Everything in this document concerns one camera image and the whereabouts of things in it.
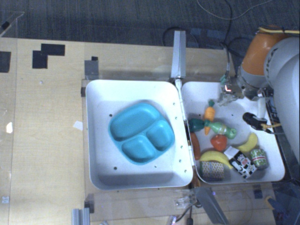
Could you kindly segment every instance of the toy vegetable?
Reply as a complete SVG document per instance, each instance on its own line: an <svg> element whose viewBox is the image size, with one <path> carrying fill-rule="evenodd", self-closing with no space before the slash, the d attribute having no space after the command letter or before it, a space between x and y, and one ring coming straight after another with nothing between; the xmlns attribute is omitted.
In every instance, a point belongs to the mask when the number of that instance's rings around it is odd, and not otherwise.
<svg viewBox="0 0 300 225"><path fill-rule="evenodd" d="M204 128L204 121L201 119L192 118L188 121L188 127L191 133L200 131Z"/></svg>
<svg viewBox="0 0 300 225"><path fill-rule="evenodd" d="M225 135L217 134L211 140L212 146L219 152L225 150L227 145L227 137Z"/></svg>
<svg viewBox="0 0 300 225"><path fill-rule="evenodd" d="M205 120L204 126L210 127L215 133L225 135L229 139L233 139L236 136L236 129L227 127L221 122L210 122Z"/></svg>
<svg viewBox="0 0 300 225"><path fill-rule="evenodd" d="M190 133L190 136L191 136L191 142L192 142L192 145L193 145L195 160L199 160L200 157L201 157L199 140L198 140L195 133Z"/></svg>
<svg viewBox="0 0 300 225"><path fill-rule="evenodd" d="M208 102L208 108L206 108L205 113L204 113L204 120L208 120L210 122L214 121L216 110L213 108L214 101L210 100ZM204 133L207 135L210 132L210 127L204 126Z"/></svg>

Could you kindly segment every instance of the plastic toy food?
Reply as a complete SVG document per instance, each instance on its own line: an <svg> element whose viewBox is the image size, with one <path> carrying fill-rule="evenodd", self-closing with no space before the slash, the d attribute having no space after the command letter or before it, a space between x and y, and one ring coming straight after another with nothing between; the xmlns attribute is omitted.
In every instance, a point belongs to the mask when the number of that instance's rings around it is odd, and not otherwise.
<svg viewBox="0 0 300 225"><path fill-rule="evenodd" d="M200 131L204 128L204 121L201 119L192 118L188 121L188 127L191 133Z"/></svg>
<svg viewBox="0 0 300 225"><path fill-rule="evenodd" d="M219 152L225 150L227 146L227 137L225 135L217 134L211 140L213 147Z"/></svg>
<svg viewBox="0 0 300 225"><path fill-rule="evenodd" d="M263 170L268 167L266 153L263 149L253 149L250 152L251 162L255 164L258 170Z"/></svg>
<svg viewBox="0 0 300 225"><path fill-rule="evenodd" d="M227 165L230 169L233 168L228 161L228 157L224 153L218 151L207 151L203 153L200 157L200 161L201 162L217 161Z"/></svg>
<svg viewBox="0 0 300 225"><path fill-rule="evenodd" d="M258 142L257 135L255 133L251 133L249 135L248 141L236 148L243 153L247 153L250 152L257 145L257 142Z"/></svg>
<svg viewBox="0 0 300 225"><path fill-rule="evenodd" d="M225 135L229 139L233 139L236 136L236 129L230 128L221 122L209 122L205 121L204 126L209 126L215 133Z"/></svg>
<svg viewBox="0 0 300 225"><path fill-rule="evenodd" d="M213 100L210 100L208 102L209 107L206 108L204 113L204 120L208 120L210 122L214 121L216 110L213 108L213 105L215 104ZM204 127L204 134L207 135L210 132L210 127L205 126Z"/></svg>
<svg viewBox="0 0 300 225"><path fill-rule="evenodd" d="M195 160L199 160L201 156L201 152L200 152L200 144L198 138L195 133L191 133L190 137L191 137L191 143L193 145Z"/></svg>

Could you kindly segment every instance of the wooden countertop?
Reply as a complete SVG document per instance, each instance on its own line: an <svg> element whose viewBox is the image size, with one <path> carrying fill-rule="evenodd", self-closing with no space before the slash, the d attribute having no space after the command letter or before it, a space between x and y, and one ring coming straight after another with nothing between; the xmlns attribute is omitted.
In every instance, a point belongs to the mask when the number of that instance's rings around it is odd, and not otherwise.
<svg viewBox="0 0 300 225"><path fill-rule="evenodd" d="M173 49L11 38L1 38L0 43L1 51L12 50L11 61L17 69L10 202L0 207L0 223L71 224L72 209L82 209L85 200L83 133L73 127L83 120L80 91L84 60L97 56L103 78L126 72L167 75ZM32 51L41 50L42 43L64 44L65 56L48 56L48 69L33 69ZM187 49L187 74L191 77L216 81L225 65L221 50ZM243 215L255 224L274 221L267 208L248 209L251 213L244 210ZM233 222L240 221L239 211L226 215ZM167 217L154 217L108 223L165 225L166 221ZM204 212L196 214L194 221L195 225L210 224Z"/></svg>

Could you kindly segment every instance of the toy banana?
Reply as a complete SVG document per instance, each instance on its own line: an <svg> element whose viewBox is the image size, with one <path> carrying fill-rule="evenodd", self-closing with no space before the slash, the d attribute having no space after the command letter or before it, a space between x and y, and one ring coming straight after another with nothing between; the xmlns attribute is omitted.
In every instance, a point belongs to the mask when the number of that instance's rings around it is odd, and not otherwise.
<svg viewBox="0 0 300 225"><path fill-rule="evenodd" d="M250 152L257 145L257 142L258 142L257 135L255 133L251 133L248 138L248 141L236 148L240 150L242 153Z"/></svg>
<svg viewBox="0 0 300 225"><path fill-rule="evenodd" d="M233 168L228 161L228 157L224 153L218 151L207 151L203 153L200 157L200 161L202 162L218 161L220 163L227 165L230 169Z"/></svg>

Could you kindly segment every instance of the toy tomato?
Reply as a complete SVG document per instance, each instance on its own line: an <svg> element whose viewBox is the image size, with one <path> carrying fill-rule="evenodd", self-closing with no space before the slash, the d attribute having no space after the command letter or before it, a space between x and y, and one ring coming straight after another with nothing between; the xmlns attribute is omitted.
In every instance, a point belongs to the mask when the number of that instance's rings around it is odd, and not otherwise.
<svg viewBox="0 0 300 225"><path fill-rule="evenodd" d="M225 135L217 134L211 140L211 144L218 151L223 151L227 145L227 137Z"/></svg>

